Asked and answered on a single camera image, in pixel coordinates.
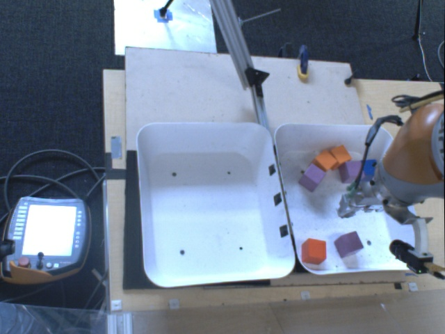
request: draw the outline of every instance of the white board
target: white board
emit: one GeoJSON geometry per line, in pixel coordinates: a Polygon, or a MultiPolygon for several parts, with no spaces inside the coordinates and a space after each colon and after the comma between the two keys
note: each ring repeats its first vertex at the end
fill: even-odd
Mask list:
{"type": "MultiPolygon", "coordinates": [[[[299,80],[298,60],[253,57],[269,72],[263,84],[271,134],[280,125],[363,124],[357,91],[347,87],[347,63],[309,62],[299,80]]],[[[128,47],[125,57],[127,149],[150,122],[256,122],[252,96],[243,90],[228,54],[128,47]]]]}

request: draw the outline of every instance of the cable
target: cable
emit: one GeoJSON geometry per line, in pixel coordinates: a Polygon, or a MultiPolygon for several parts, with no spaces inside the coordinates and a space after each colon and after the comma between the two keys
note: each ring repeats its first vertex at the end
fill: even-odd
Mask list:
{"type": "Polygon", "coordinates": [[[444,46],[444,42],[445,42],[445,40],[442,41],[442,43],[437,48],[437,57],[439,59],[439,63],[442,66],[442,68],[444,68],[444,62],[442,60],[442,56],[440,55],[440,49],[444,46]]]}
{"type": "Polygon", "coordinates": [[[79,198],[79,196],[77,195],[76,192],[74,192],[71,188],[69,188],[67,185],[60,183],[57,180],[53,180],[52,178],[48,178],[48,177],[44,177],[41,175],[13,175],[12,177],[10,177],[10,179],[17,179],[17,180],[35,180],[35,181],[40,181],[40,182],[45,182],[45,183],[51,183],[54,184],[56,186],[59,186],[60,188],[64,189],[65,191],[67,191],[71,196],[75,197],[75,198],[79,198]]]}
{"type": "Polygon", "coordinates": [[[97,283],[96,287],[93,289],[90,297],[88,298],[88,300],[86,301],[86,304],[84,305],[83,309],[85,310],[88,305],[90,304],[90,302],[92,301],[92,298],[94,297],[94,295],[96,294],[96,292],[99,290],[100,286],[102,285],[102,283],[105,281],[105,278],[108,276],[108,269],[105,270],[104,275],[100,278],[99,282],[97,283]]]}
{"type": "Polygon", "coordinates": [[[76,154],[69,152],[69,151],[64,151],[64,150],[41,150],[41,151],[37,151],[37,152],[33,152],[30,153],[28,155],[26,155],[25,157],[21,158],[19,161],[17,161],[15,163],[15,165],[9,170],[6,179],[5,179],[5,185],[3,188],[3,198],[5,201],[5,205],[7,210],[10,212],[11,211],[11,206],[9,203],[9,199],[8,199],[8,184],[10,181],[10,178],[14,172],[14,170],[24,161],[26,161],[27,159],[30,159],[31,157],[40,155],[40,154],[44,154],[44,153],[59,153],[59,154],[64,154],[67,156],[70,156],[71,158],[75,159],[76,161],[78,161],[79,163],[83,164],[84,166],[86,166],[88,168],[88,170],[90,170],[90,172],[93,174],[93,176],[95,177],[96,180],[99,180],[99,175],[96,173],[96,171],[93,169],[93,167],[87,162],[85,161],[83,158],[81,158],[80,156],[77,156],[76,154]]]}
{"type": "MultiPolygon", "coordinates": [[[[105,270],[104,275],[100,278],[99,282],[97,283],[96,287],[93,289],[90,297],[88,298],[88,300],[86,301],[86,304],[84,305],[84,307],[82,308],[83,310],[85,310],[88,305],[90,304],[90,302],[92,301],[92,298],[94,297],[94,295],[96,294],[96,292],[99,290],[100,286],[102,286],[102,283],[105,281],[105,278],[108,276],[108,269],[105,270]]],[[[79,318],[77,318],[76,322],[74,323],[74,325],[72,326],[73,328],[76,328],[77,325],[79,324],[79,322],[83,319],[84,315],[80,315],[79,318]]]]}
{"type": "MultiPolygon", "coordinates": [[[[105,167],[93,167],[93,169],[95,171],[97,171],[97,172],[105,172],[105,167]]],[[[89,171],[88,168],[84,168],[84,169],[81,169],[81,170],[75,170],[74,172],[68,173],[66,175],[63,175],[60,178],[57,178],[56,181],[61,182],[63,180],[66,180],[67,178],[71,178],[71,177],[74,177],[75,175],[80,175],[81,173],[85,173],[85,172],[88,172],[88,171],[89,171]]],[[[35,196],[36,194],[44,191],[46,188],[48,188],[50,186],[51,186],[50,184],[47,184],[46,186],[43,186],[42,188],[39,188],[38,190],[36,190],[33,193],[29,194],[28,197],[35,196]]]]}
{"type": "Polygon", "coordinates": [[[362,180],[362,173],[363,173],[363,169],[364,169],[364,164],[366,163],[366,159],[368,157],[368,151],[369,151],[369,147],[371,146],[372,142],[374,141],[375,137],[377,136],[378,130],[380,129],[380,126],[382,126],[383,124],[385,124],[386,122],[390,122],[392,124],[396,124],[398,126],[402,126],[403,125],[403,121],[401,119],[400,116],[398,115],[388,115],[388,116],[383,116],[381,118],[378,118],[374,125],[371,126],[371,128],[368,131],[368,134],[366,135],[366,140],[364,142],[365,144],[365,150],[364,150],[364,154],[363,154],[363,159],[362,159],[362,165],[360,166],[360,172],[357,175],[357,178],[355,178],[354,181],[354,189],[357,189],[359,187],[359,183],[362,180]]]}
{"type": "Polygon", "coordinates": [[[412,97],[410,95],[397,95],[391,98],[391,101],[398,107],[400,107],[400,112],[404,112],[407,110],[415,111],[416,108],[419,108],[422,105],[429,104],[430,102],[434,102],[436,100],[442,99],[439,97],[440,95],[444,95],[443,90],[437,90],[435,92],[424,95],[423,97],[412,97]]]}
{"type": "MultiPolygon", "coordinates": [[[[61,182],[61,181],[66,180],[66,179],[68,179],[68,178],[74,177],[75,175],[80,175],[80,174],[82,174],[82,173],[88,172],[89,170],[90,170],[89,168],[83,168],[83,169],[81,169],[81,170],[75,170],[74,172],[68,173],[68,174],[66,174],[66,175],[63,175],[62,177],[57,178],[56,181],[57,181],[57,182],[61,182]]],[[[104,167],[93,167],[93,170],[94,170],[94,171],[97,171],[97,172],[105,172],[105,168],[104,168],[104,167]]],[[[5,180],[5,179],[6,179],[6,177],[0,177],[0,181],[3,181],[3,180],[5,180]]],[[[44,191],[45,189],[49,188],[49,187],[50,187],[51,185],[53,185],[53,184],[54,184],[54,183],[46,184],[46,185],[40,187],[39,189],[35,190],[34,192],[28,194],[27,196],[28,196],[28,197],[35,196],[36,194],[40,193],[41,191],[44,191]]],[[[96,187],[96,185],[94,185],[93,188],[92,188],[88,193],[92,192],[92,190],[94,190],[95,187],[96,187]]],[[[7,212],[6,214],[4,214],[4,215],[0,218],[0,224],[2,224],[3,221],[8,217],[9,213],[10,213],[10,212],[7,212]]]]}
{"type": "Polygon", "coordinates": [[[417,41],[419,41],[420,51],[421,51],[421,53],[422,53],[423,68],[424,68],[424,70],[425,70],[426,76],[428,77],[428,80],[429,80],[429,81],[432,81],[432,79],[431,79],[431,77],[430,77],[430,73],[428,73],[428,69],[427,69],[427,67],[426,67],[425,52],[424,52],[423,47],[422,47],[422,41],[421,41],[420,33],[419,33],[419,35],[417,36],[417,41]]]}
{"type": "Polygon", "coordinates": [[[2,302],[2,303],[10,303],[10,302],[13,302],[13,301],[18,301],[20,299],[23,299],[23,298],[26,298],[26,297],[29,297],[29,296],[33,296],[34,294],[40,293],[42,291],[45,291],[47,288],[50,288],[53,285],[54,285],[53,283],[50,283],[49,285],[46,285],[44,287],[37,288],[35,291],[29,292],[27,294],[23,294],[21,296],[17,296],[17,297],[14,297],[14,298],[5,299],[4,301],[0,301],[0,302],[2,302]]]}
{"type": "Polygon", "coordinates": [[[103,175],[102,177],[100,177],[100,179],[95,183],[94,186],[91,187],[91,189],[88,191],[88,193],[85,196],[85,200],[89,199],[89,197],[91,196],[91,193],[97,188],[97,186],[99,186],[103,181],[105,180],[105,176],[103,175]]]}

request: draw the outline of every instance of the red emergency button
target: red emergency button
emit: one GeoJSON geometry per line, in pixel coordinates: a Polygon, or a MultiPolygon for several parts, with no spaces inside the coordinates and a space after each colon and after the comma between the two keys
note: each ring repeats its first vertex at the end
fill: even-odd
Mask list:
{"type": "Polygon", "coordinates": [[[29,261],[29,257],[22,256],[19,258],[19,267],[24,267],[25,269],[31,267],[31,261],[29,261]]]}

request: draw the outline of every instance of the purple cube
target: purple cube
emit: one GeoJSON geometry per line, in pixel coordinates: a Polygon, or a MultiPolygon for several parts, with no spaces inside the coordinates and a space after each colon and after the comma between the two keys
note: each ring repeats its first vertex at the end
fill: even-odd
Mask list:
{"type": "Polygon", "coordinates": [[[341,183],[352,183],[360,172],[362,161],[348,161],[339,167],[341,183]]]}
{"type": "Polygon", "coordinates": [[[341,235],[334,241],[334,245],[341,258],[354,255],[357,251],[363,249],[363,244],[356,231],[341,235]]]}
{"type": "Polygon", "coordinates": [[[298,183],[304,186],[308,191],[313,192],[315,188],[320,184],[320,182],[325,177],[326,172],[321,168],[311,164],[303,176],[300,178],[298,183]]]}

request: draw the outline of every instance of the wooden block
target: wooden block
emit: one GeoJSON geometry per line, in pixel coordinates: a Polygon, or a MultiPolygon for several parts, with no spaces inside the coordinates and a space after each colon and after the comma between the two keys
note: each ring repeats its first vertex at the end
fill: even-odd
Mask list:
{"type": "Polygon", "coordinates": [[[301,260],[309,264],[320,264],[326,260],[326,241],[306,240],[301,246],[301,260]]]}
{"type": "Polygon", "coordinates": [[[351,159],[353,159],[351,157],[351,155],[349,154],[348,150],[343,145],[340,145],[336,148],[332,148],[330,150],[330,152],[331,152],[332,156],[334,156],[335,159],[337,160],[337,162],[339,163],[337,166],[332,167],[332,170],[337,169],[345,162],[348,162],[351,159]]]}
{"type": "Polygon", "coordinates": [[[357,178],[362,167],[362,161],[345,162],[339,167],[341,183],[352,183],[357,178]]]}
{"type": "Polygon", "coordinates": [[[341,258],[354,255],[356,252],[363,249],[363,244],[356,231],[341,235],[334,241],[334,245],[341,258]]]}
{"type": "Polygon", "coordinates": [[[308,191],[313,192],[315,188],[320,184],[320,182],[325,177],[326,172],[319,167],[311,164],[303,176],[300,178],[298,183],[304,186],[308,191]]]}
{"type": "Polygon", "coordinates": [[[332,169],[333,167],[337,167],[338,165],[338,161],[328,150],[322,151],[317,157],[314,158],[312,163],[325,172],[332,169]]]}

